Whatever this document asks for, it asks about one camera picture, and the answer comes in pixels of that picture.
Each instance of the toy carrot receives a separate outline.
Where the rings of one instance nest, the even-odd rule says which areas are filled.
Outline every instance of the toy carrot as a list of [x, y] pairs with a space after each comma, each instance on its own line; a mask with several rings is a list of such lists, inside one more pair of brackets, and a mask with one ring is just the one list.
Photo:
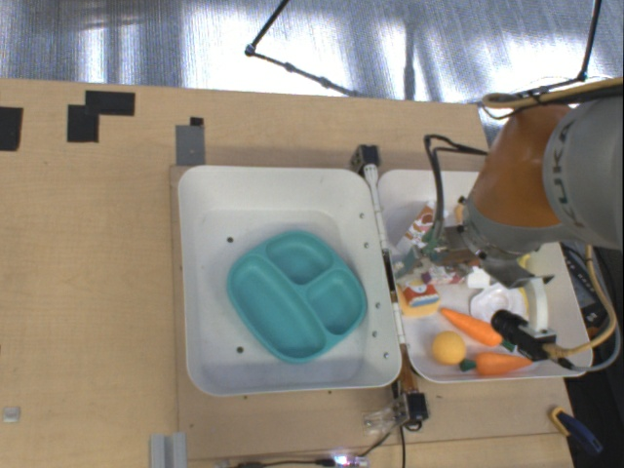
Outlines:
[[483, 345], [495, 347], [500, 345], [503, 341], [503, 337], [485, 321], [450, 310], [449, 308], [441, 308], [440, 313], [445, 316], [456, 328], [462, 330], [468, 334], [468, 336], [476, 339]]
[[532, 364], [532, 361], [526, 357], [497, 354], [495, 352], [483, 352], [477, 355], [474, 361], [464, 359], [459, 364], [459, 368], [462, 371], [477, 368], [477, 373], [481, 376], [496, 376], [498, 374], [505, 374], [506, 372], [525, 368], [530, 364]]

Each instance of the white tray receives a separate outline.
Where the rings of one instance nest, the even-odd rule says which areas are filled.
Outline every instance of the white tray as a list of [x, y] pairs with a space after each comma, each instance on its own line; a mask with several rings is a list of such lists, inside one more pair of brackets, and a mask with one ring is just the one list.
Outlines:
[[[448, 211], [447, 224], [455, 224], [453, 209], [457, 200], [462, 195], [468, 196], [476, 177], [476, 173], [469, 172], [443, 173], [445, 208]], [[388, 237], [393, 244], [397, 244], [427, 201], [436, 200], [435, 183], [430, 171], [388, 172], [379, 182], [379, 194]], [[549, 304], [549, 326], [557, 333], [558, 343], [570, 347], [588, 341], [559, 245], [544, 245], [538, 253], [531, 256], [527, 268], [537, 275], [555, 275], [555, 279], [546, 286], [546, 294]], [[439, 288], [439, 293], [442, 300], [441, 306], [468, 313], [469, 299], [475, 292], [468, 290], [465, 285], [457, 285], [442, 286]], [[404, 317], [403, 321], [411, 363], [422, 376], [431, 381], [449, 383], [580, 374], [566, 370], [550, 361], [534, 363], [523, 370], [497, 377], [482, 377], [474, 371], [462, 372], [456, 366], [442, 366], [431, 357], [430, 348], [434, 336], [444, 330], [457, 331], [442, 315], [436, 313], [419, 319]], [[479, 351], [491, 350], [467, 336], [464, 340], [468, 347], [469, 357]], [[592, 353], [588, 350], [570, 359], [577, 366], [589, 366]]]
[[[381, 387], [395, 379], [399, 345], [371, 195], [361, 177], [345, 170], [196, 167], [184, 174], [178, 194], [187, 367], [200, 390], [225, 396]], [[368, 305], [360, 326], [306, 364], [269, 353], [226, 292], [236, 259], [293, 229], [316, 234], [341, 256]]]

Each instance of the yellow cable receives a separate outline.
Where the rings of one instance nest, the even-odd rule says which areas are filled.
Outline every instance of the yellow cable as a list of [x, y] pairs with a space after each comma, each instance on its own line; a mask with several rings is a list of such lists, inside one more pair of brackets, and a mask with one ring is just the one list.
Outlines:
[[613, 332], [615, 331], [615, 328], [617, 327], [617, 316], [615, 314], [615, 310], [613, 309], [613, 305], [609, 301], [608, 297], [603, 291], [603, 288], [601, 287], [601, 284], [598, 281], [598, 278], [596, 277], [596, 269], [594, 267], [593, 252], [594, 252], [594, 249], [591, 246], [588, 245], [585, 248], [585, 264], [587, 265], [587, 271], [589, 272], [589, 278], [592, 281], [592, 286], [594, 287], [594, 290], [598, 294], [598, 298], [600, 299], [601, 303], [604, 306], [604, 309], [606, 310], [608, 325], [606, 326], [604, 331], [602, 331], [593, 340], [588, 341], [587, 343], [583, 343], [582, 345], [579, 345], [574, 348], [563, 348], [557, 345], [556, 343], [546, 343], [543, 346], [543, 348], [551, 357], [551, 359], [560, 359], [563, 357], [568, 357], [573, 354], [578, 354], [579, 352], [584, 352], [585, 350], [595, 348], [601, 343], [604, 343], [606, 339], [609, 338], [613, 334]]
[[546, 94], [537, 95], [536, 97], [517, 98], [513, 94], [488, 94], [483, 98], [482, 103], [485, 107], [489, 107], [490, 109], [520, 109], [538, 105], [540, 102], [547, 103], [559, 98], [586, 94], [588, 92], [617, 87], [622, 84], [622, 77], [619, 77], [600, 82], [584, 83], [578, 87], [548, 92]]

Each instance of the wooden table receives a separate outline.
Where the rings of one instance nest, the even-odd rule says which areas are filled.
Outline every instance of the wooden table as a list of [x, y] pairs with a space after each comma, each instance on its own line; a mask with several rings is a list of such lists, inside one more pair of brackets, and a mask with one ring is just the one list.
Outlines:
[[[86, 90], [134, 92], [136, 114], [100, 116], [99, 143], [69, 143], [67, 105]], [[24, 109], [19, 150], [0, 152], [0, 408], [21, 407], [18, 423], [0, 423], [0, 466], [144, 467], [150, 434], [180, 430], [192, 468], [372, 442], [362, 414], [387, 390], [206, 396], [194, 404], [211, 419], [183, 424], [176, 125], [204, 118], [209, 164], [340, 168], [359, 143], [376, 143], [382, 170], [428, 168], [426, 133], [485, 145], [475, 107], [22, 80], [0, 80], [0, 106]], [[569, 410], [561, 379], [420, 383], [431, 418], [407, 437], [408, 466], [572, 466], [547, 418], [553, 406]], [[400, 466], [397, 442], [376, 450], [373, 466]]]

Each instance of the blue divided plate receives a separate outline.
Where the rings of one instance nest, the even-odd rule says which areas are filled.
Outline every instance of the blue divided plate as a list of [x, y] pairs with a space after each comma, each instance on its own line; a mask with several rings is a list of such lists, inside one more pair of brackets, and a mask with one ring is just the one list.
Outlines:
[[289, 363], [324, 354], [367, 311], [364, 289], [342, 258], [302, 231], [275, 236], [239, 258], [227, 292], [258, 341]]

